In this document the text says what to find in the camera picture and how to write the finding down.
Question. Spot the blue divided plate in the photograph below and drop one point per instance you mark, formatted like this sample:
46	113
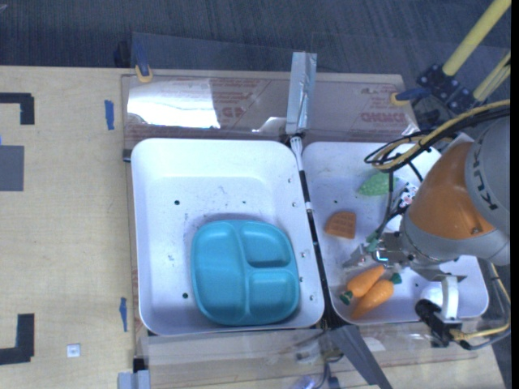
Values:
227	274

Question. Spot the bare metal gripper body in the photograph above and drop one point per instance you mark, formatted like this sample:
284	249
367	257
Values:
392	249

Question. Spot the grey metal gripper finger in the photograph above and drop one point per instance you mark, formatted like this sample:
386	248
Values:
381	259
357	257

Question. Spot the white plastic tray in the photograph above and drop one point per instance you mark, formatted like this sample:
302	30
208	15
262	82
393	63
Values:
336	164
219	176

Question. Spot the orange bread slice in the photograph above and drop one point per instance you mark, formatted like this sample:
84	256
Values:
341	224

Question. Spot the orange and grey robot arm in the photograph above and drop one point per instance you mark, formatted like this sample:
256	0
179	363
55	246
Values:
446	201

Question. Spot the white round object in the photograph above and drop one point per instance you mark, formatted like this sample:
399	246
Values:
431	294

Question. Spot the orange carrot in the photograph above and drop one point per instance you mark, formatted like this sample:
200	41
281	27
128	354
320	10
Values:
375	296
363	282

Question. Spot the black cylinder on white bracket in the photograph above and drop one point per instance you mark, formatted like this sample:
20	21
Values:
440	318

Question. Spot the brown cardboard board, red print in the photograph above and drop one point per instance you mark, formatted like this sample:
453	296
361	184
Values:
344	108

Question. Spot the white and black carton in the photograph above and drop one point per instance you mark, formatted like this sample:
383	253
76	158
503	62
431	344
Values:
407	196

